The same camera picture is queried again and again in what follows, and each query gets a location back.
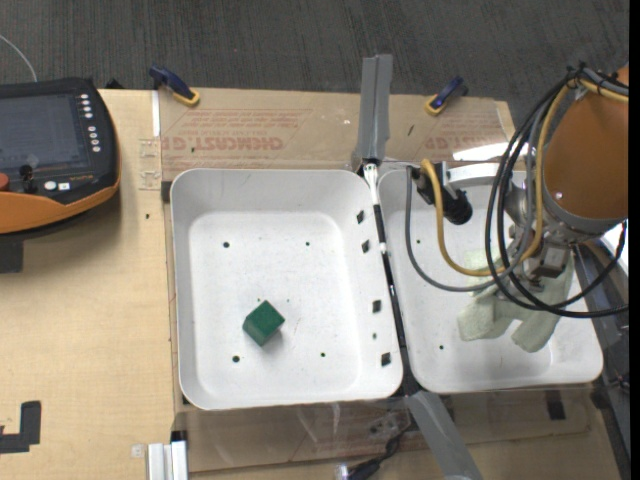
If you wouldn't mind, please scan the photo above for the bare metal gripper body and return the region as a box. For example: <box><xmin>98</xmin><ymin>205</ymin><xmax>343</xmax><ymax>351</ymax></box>
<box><xmin>504</xmin><ymin>182</ymin><xmax>577</xmax><ymax>282</ymax></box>

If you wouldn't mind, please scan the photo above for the pale green cloth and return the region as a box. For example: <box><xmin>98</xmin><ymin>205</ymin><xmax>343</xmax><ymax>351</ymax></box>
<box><xmin>456</xmin><ymin>247</ymin><xmax>577</xmax><ymax>355</ymax></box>

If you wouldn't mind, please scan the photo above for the white plastic tray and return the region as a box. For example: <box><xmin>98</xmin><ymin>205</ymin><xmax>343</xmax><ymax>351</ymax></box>
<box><xmin>377</xmin><ymin>166</ymin><xmax>605</xmax><ymax>396</ymax></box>
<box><xmin>169</xmin><ymin>167</ymin><xmax>405</xmax><ymax>412</ymax></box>

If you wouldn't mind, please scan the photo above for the green cube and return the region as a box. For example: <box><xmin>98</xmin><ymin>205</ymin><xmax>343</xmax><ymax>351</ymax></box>
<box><xmin>242</xmin><ymin>299</ymin><xmax>287</xmax><ymax>348</ymax></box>

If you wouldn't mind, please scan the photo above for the brown cardboard board red print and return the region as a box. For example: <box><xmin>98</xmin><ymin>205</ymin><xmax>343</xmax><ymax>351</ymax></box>
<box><xmin>158</xmin><ymin>86</ymin><xmax>619</xmax><ymax>473</ymax></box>

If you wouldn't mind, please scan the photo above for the black cylinder on white bracket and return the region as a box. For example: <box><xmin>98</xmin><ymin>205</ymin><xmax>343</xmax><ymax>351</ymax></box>
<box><xmin>409</xmin><ymin>159</ymin><xmax>527</xmax><ymax>227</ymax></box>

